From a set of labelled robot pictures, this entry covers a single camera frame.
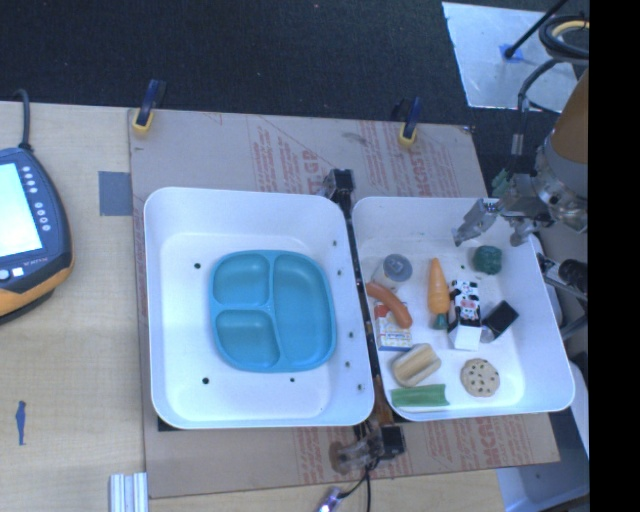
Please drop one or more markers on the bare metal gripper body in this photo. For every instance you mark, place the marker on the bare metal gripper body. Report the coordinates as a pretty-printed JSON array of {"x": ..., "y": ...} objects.
[{"x": 530, "y": 197}]

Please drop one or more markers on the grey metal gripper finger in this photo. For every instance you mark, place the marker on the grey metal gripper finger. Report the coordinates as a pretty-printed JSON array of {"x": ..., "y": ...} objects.
[
  {"x": 472, "y": 221},
  {"x": 522, "y": 231}
]

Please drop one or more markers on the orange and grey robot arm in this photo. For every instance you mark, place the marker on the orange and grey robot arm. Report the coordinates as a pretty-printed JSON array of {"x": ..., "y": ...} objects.
[{"x": 570, "y": 125}]

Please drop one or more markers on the green toy broccoli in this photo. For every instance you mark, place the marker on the green toy broccoli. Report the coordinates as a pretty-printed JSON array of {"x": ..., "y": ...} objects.
[{"x": 487, "y": 259}]

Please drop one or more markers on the orange toy carrot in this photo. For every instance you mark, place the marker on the orange toy carrot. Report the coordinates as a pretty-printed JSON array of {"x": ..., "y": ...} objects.
[{"x": 438, "y": 290}]

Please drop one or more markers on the black packet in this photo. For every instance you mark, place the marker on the black packet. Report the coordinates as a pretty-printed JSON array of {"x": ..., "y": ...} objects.
[{"x": 501, "y": 318}]

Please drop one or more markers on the small can with grey lid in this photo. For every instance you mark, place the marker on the small can with grey lid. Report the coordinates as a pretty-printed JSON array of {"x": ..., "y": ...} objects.
[{"x": 396, "y": 270}]

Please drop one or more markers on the cow print milk carton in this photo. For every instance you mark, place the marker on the cow print milk carton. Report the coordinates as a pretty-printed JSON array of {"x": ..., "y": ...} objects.
[{"x": 465, "y": 315}]

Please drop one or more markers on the orange toy sausage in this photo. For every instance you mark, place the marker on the orange toy sausage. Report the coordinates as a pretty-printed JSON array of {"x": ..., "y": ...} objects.
[{"x": 390, "y": 302}]

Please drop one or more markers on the thin black and white rod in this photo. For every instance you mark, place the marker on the thin black and white rod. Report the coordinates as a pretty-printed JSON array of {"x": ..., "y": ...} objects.
[{"x": 356, "y": 260}]

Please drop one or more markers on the white plastic tray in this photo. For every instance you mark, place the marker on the white plastic tray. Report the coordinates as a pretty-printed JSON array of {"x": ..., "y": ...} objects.
[
  {"x": 530, "y": 360},
  {"x": 185, "y": 310}
]

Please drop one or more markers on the small white and orange carton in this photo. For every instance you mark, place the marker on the small white and orange carton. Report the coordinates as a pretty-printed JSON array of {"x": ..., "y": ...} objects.
[{"x": 391, "y": 337}]

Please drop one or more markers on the brown chocolate chip biscuit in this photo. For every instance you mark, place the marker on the brown chocolate chip biscuit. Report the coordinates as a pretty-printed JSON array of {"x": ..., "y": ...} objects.
[{"x": 480, "y": 378}]

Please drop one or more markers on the toy hot dog bun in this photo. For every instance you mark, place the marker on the toy hot dog bun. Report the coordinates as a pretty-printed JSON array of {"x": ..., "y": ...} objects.
[{"x": 416, "y": 365}]

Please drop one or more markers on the green toy celery stick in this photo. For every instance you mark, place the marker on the green toy celery stick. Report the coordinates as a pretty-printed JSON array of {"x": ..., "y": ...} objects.
[{"x": 419, "y": 396}]

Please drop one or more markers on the blue divided plate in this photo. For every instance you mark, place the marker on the blue divided plate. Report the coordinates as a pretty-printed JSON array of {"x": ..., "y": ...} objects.
[{"x": 272, "y": 310}]

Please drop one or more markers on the brown cardboard board red print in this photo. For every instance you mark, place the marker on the brown cardboard board red print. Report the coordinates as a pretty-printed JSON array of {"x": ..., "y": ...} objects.
[{"x": 225, "y": 150}]

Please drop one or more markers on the black cylinder on white bracket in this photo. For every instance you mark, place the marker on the black cylinder on white bracket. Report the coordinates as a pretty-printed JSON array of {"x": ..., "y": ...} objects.
[{"x": 572, "y": 271}]

